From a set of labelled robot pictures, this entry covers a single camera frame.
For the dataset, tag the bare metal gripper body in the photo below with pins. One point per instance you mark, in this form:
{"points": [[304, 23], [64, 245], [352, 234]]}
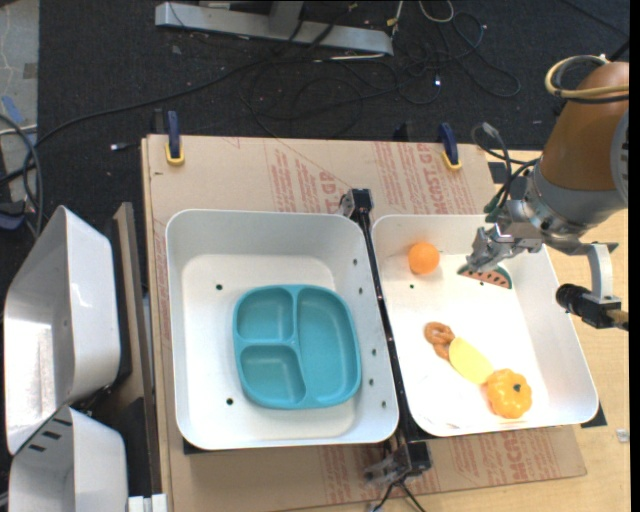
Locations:
{"points": [[525, 230]]}

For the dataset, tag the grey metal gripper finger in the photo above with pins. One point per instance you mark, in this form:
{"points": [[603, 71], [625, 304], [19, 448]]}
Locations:
{"points": [[477, 252], [494, 255]]}

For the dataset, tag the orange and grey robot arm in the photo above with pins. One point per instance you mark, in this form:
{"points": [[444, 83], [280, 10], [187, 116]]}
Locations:
{"points": [[580, 150]]}

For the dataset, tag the red watermelon slice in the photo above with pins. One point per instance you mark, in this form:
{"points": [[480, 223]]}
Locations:
{"points": [[495, 278]]}

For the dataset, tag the orange ball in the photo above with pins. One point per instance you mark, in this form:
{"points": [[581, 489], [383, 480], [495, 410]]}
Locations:
{"points": [[424, 258]]}

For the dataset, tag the brown pretzel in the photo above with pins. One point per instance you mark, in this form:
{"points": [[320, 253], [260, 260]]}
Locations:
{"points": [[436, 334]]}

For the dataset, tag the thin black rod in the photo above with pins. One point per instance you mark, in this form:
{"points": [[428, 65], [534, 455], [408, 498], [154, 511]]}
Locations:
{"points": [[385, 310]]}

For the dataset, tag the pale yellow oval slice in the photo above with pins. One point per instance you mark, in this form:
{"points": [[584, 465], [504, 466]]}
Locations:
{"points": [[470, 362]]}

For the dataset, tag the yellow pumpkin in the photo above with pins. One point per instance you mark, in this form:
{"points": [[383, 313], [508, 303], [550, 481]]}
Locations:
{"points": [[507, 397]]}

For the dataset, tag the blue divided plate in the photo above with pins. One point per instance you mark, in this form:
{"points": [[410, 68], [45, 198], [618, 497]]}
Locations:
{"points": [[320, 330]]}

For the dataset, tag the brown cardboard board red print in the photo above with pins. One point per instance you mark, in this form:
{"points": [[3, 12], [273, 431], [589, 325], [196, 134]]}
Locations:
{"points": [[260, 175]]}

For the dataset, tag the black cylinder on white bracket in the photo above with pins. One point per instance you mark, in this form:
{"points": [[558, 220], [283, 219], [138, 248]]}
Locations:
{"points": [[582, 302]]}

